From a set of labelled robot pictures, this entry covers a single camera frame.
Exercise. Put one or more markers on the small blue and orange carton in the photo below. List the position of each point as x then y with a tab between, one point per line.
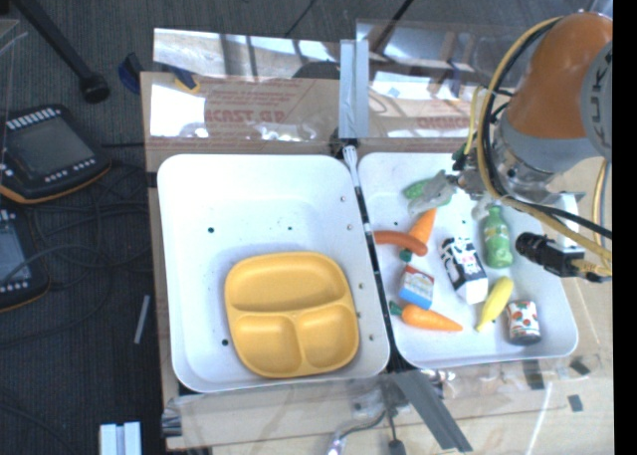
417	288

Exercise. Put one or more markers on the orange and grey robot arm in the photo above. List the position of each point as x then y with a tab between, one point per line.
552	84

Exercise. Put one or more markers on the black cylinder on white bracket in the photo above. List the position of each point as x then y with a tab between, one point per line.
545	250

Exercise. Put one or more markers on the white can with red print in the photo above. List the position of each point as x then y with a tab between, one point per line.
523	322

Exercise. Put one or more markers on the white plastic tray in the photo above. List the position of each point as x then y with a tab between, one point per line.
497	351
278	194

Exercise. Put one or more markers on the yellow banana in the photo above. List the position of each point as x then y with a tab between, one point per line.
497	301

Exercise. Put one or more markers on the yellow divided plate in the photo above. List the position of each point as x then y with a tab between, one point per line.
291	313

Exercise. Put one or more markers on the green bottle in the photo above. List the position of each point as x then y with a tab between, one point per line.
497	241

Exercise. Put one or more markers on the black and white milk carton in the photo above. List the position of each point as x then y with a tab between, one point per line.
465	269

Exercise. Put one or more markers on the green broccoli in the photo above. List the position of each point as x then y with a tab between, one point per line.
413	189

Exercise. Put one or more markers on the orange sausage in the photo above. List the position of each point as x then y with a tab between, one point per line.
393	238

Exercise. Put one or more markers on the orange carrot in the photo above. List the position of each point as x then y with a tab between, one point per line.
428	318
423	229

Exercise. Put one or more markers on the brown cardboard board red print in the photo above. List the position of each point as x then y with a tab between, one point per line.
259	144

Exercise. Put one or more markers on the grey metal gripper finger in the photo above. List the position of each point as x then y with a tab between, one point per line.
427	204
438	183

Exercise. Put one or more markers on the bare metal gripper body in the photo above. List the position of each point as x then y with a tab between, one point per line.
517	181

